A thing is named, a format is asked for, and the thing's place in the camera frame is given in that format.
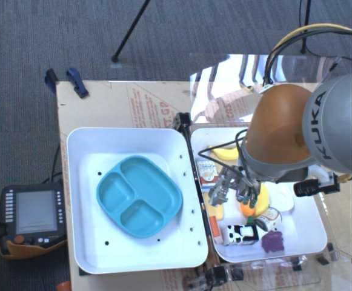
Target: gray carpet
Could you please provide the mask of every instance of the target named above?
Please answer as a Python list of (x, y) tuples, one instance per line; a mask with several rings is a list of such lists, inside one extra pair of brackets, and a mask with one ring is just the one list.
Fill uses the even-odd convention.
[[(59, 133), (56, 97), (44, 83), (49, 68), (60, 80), (75, 67), (83, 80), (189, 81), (217, 63), (211, 54), (266, 55), (300, 26), (300, 0), (151, 0), (119, 61), (112, 62), (144, 1), (0, 0), (0, 191), (50, 174)], [(309, 23), (352, 28), (352, 0), (312, 0)], [(301, 45), (285, 53), (298, 55)], [(317, 55), (352, 58), (350, 36), (312, 36), (307, 47)], [(201, 59), (191, 60), (191, 54)], [(351, 71), (352, 61), (343, 59), (334, 74)], [(0, 257), (0, 291), (42, 290), (42, 283), (52, 291), (65, 280), (66, 246), (35, 259)]]

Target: yellow cable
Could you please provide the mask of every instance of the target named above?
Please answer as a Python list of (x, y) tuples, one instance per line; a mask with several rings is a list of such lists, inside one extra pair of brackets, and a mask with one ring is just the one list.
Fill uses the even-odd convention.
[(284, 36), (273, 48), (273, 51), (279, 47), (282, 43), (284, 43), (287, 39), (289, 39), (291, 36), (295, 35), (298, 32), (302, 32), (304, 30), (308, 30), (311, 28), (320, 28), (320, 27), (329, 27), (329, 28), (336, 28), (336, 29), (341, 29), (341, 30), (348, 30), (348, 31), (352, 31), (351, 28), (346, 27), (346, 26), (341, 26), (341, 25), (337, 25), (337, 24), (310, 24), (310, 25), (306, 25), (306, 26), (302, 26), (299, 27), (295, 30), (293, 30), (292, 32), (288, 33), (286, 36)]
[(352, 179), (352, 175), (351, 174), (344, 174), (344, 175), (340, 175), (337, 177), (336, 179), (336, 183), (346, 183), (348, 180)]

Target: orange marker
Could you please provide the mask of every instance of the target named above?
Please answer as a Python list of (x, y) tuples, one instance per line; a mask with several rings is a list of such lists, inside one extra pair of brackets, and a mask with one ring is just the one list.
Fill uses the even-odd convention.
[(216, 221), (216, 217), (210, 216), (209, 219), (210, 219), (213, 240), (215, 241), (216, 244), (222, 244), (223, 237), (222, 237), (218, 222)]

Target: table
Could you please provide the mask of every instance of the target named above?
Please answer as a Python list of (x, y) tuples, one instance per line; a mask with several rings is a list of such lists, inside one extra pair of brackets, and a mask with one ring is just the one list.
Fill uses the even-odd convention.
[[(190, 112), (193, 85), (162, 81), (84, 81), (84, 85), (89, 95), (82, 99), (74, 92), (71, 82), (61, 81), (56, 85), (72, 289), (183, 290), (186, 279), (196, 277), (194, 269), (80, 275), (72, 244), (67, 137), (79, 127), (169, 128), (177, 113)], [(247, 95), (248, 91), (241, 90), (237, 94)], [(321, 206), (327, 216), (328, 236), (336, 238), (335, 249), (340, 252), (338, 261), (330, 260), (322, 266), (309, 260), (302, 273), (275, 266), (257, 271), (245, 269), (242, 281), (230, 281), (217, 289), (352, 290), (352, 181), (342, 184), (341, 192), (326, 196)]]

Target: blue clamp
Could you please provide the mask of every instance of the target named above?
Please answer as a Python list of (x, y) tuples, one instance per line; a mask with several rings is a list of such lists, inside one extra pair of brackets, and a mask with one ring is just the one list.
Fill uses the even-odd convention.
[(69, 81), (76, 85), (74, 90), (80, 98), (88, 95), (88, 91), (85, 89), (83, 81), (81, 80), (80, 73), (75, 68), (69, 68), (67, 70), (67, 76)]
[(59, 81), (53, 69), (47, 70), (47, 73), (44, 78), (45, 84), (52, 91), (52, 93), (56, 94), (56, 82)]

